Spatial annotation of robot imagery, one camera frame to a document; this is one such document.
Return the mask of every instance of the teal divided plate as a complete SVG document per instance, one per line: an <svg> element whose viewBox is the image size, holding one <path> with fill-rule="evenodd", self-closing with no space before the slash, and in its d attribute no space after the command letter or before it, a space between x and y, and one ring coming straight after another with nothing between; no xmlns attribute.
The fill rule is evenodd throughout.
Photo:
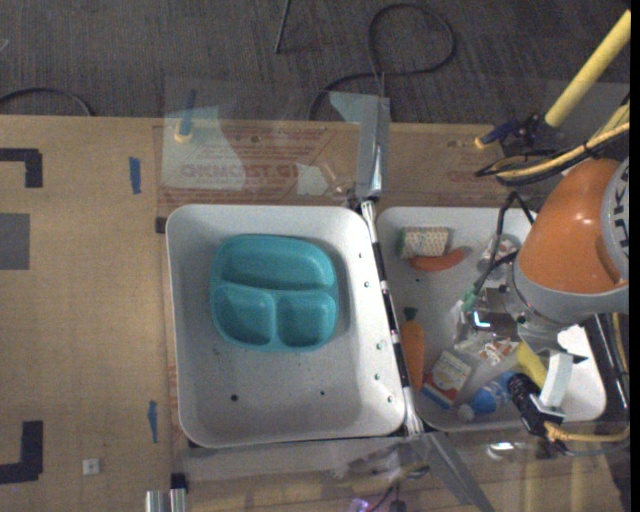
<svg viewBox="0 0 640 512"><path fill-rule="evenodd" d="M329 342L338 318L333 262L317 245L275 235L226 240L211 263L213 323L229 343L270 352Z"/></svg>

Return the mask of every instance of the yellow cable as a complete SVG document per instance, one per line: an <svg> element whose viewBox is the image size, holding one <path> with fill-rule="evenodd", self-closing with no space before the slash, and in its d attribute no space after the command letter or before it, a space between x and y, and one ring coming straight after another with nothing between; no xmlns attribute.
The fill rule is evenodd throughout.
<svg viewBox="0 0 640 512"><path fill-rule="evenodd" d="M622 360L622 367L628 375L627 358L624 354L624 347L622 346L622 332L620 330L620 315L618 313L612 314L613 318L613 332L616 340L616 347L620 352L620 359ZM583 443L616 443L624 441L631 434L631 424L622 431L616 434L574 434L562 430L556 424L545 421L544 428L547 430L547 437L551 441L579 441Z"/></svg>
<svg viewBox="0 0 640 512"><path fill-rule="evenodd" d="M587 141L584 145L582 146L578 146L575 149L572 149L571 151L563 154L562 156L559 156L558 158L555 158L553 160L548 160L542 164L538 164L538 165L534 165L533 167L529 167L527 169L517 169L517 170L511 170L511 171L503 171L500 172L499 168L492 168L492 170L496 170L498 171L498 175L501 178L504 178L506 180L510 179L510 178L521 178L523 176L531 176L533 174L538 174L538 173L542 173L542 172L546 172L550 169L553 169L554 167L557 167L563 163L566 163L574 158L576 158L577 156L581 155L582 153L585 152L585 146L586 146L586 151L588 151L589 149L592 149L593 147L597 146L598 144L602 144L603 142L606 142L607 140L616 137L618 135L620 135L621 133L624 133L626 131L629 131L629 124L630 123L624 123L621 124L620 126L614 128L613 130L610 130L606 133L603 133L601 135L598 135L596 137L592 137L589 141ZM505 164L511 163L510 161L502 160L501 162L505 162Z"/></svg>
<svg viewBox="0 0 640 512"><path fill-rule="evenodd" d="M554 423L549 421L544 422L544 427L547 429L547 437L551 441L580 441L582 443L615 443L623 441L629 437L631 433L631 425L616 434L576 434L573 432L567 432L562 430Z"/></svg>

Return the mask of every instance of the cardboard surface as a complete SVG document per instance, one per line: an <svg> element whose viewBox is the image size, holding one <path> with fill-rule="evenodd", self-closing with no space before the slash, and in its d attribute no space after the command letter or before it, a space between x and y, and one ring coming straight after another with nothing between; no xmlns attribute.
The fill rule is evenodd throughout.
<svg viewBox="0 0 640 512"><path fill-rule="evenodd" d="M0 510L140 510L147 489L169 485L150 130L124 119L0 121L0 147L37 147L44 162L41 189L24 187L24 168L0 163L0 212L30 216L29 269L0 270L2 462L17 462L23 421L44 422L43 473L0 485ZM130 156L142 163L137 195ZM82 476L89 458L100 474Z"/></svg>
<svg viewBox="0 0 640 512"><path fill-rule="evenodd" d="M146 491L168 491L170 473L179 469L186 439L171 414L177 402L170 302L163 300L166 248L164 237L155 233L162 124L0 118L0 147L36 147L44 165L44 187L26 189L23 165L0 163L0 213L30 218L29 269L0 270L0 464L18 460L23 421L44 422L44 471L37 481L0 485L0 511L142 510ZM504 194L495 185L487 182L487 190L480 191L465 182L467 171L496 156L471 147L485 128L392 126L392 140L403 149L390 155L390 180L411 193L402 196L406 201L419 204L501 203ZM346 143L340 130L351 129L337 128L334 144ZM326 151L325 158L335 158L333 166L348 158L347 153L331 157L335 147ZM131 181L131 157L140 162L140 193ZM150 401L157 404L157 443L147 417ZM498 497L500 510L534 502L542 503L540 510L548 508L548 493L533 496L540 494L535 489L547 488L545 478L558 490L551 493L553 504L562 495L572 510L602 510L604 501L618 510L601 459L598 464L585 459L586 470L569 461L573 466L559 473L570 476L558 478L546 465L536 463L541 469L531 473L518 460L496 473L482 445L478 450L472 468L481 482L489 482L485 491ZM85 459L99 459L100 473L83 476ZM454 510L450 492L433 477L430 482L411 484L419 489L415 506ZM386 487L370 478L364 484L363 489L344 483L336 495L338 484L327 482L326 475L211 483L194 486L189 503L202 511L300 510L303 502L305 510L342 510L352 496L368 495L373 502ZM569 487L571 493L564 492ZM336 499L325 503L331 497Z"/></svg>
<svg viewBox="0 0 640 512"><path fill-rule="evenodd" d="M360 126L302 121L196 124L178 142L178 121L154 130L158 215L189 203L340 205L353 188ZM479 150L488 125L393 124L380 209L389 205L499 206L509 190L473 172L500 158Z"/></svg>

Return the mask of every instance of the metal post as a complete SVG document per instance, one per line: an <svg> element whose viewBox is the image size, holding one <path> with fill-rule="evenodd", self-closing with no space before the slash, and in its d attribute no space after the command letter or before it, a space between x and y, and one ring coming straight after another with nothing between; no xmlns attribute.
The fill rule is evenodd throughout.
<svg viewBox="0 0 640 512"><path fill-rule="evenodd" d="M482 512L495 512L471 471L443 432L430 432L409 440L409 443L461 505L474 505Z"/></svg>
<svg viewBox="0 0 640 512"><path fill-rule="evenodd" d="M171 489L168 493L147 491L145 512L187 512L187 491L185 489Z"/></svg>
<svg viewBox="0 0 640 512"><path fill-rule="evenodd" d="M280 53L280 44L282 42L282 35L284 34L284 27L287 24L287 18L289 17L289 8L291 7L291 0L285 0L284 9L282 10L282 18L280 19L280 28L278 29L278 38L276 39L276 46L273 51Z"/></svg>

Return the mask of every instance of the yellow pole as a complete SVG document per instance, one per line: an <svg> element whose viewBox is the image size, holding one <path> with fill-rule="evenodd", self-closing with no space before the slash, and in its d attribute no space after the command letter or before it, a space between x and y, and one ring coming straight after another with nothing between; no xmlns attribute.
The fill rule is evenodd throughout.
<svg viewBox="0 0 640 512"><path fill-rule="evenodd" d="M631 11L627 10L549 109L544 118L549 126L558 128L562 124L630 40Z"/></svg>

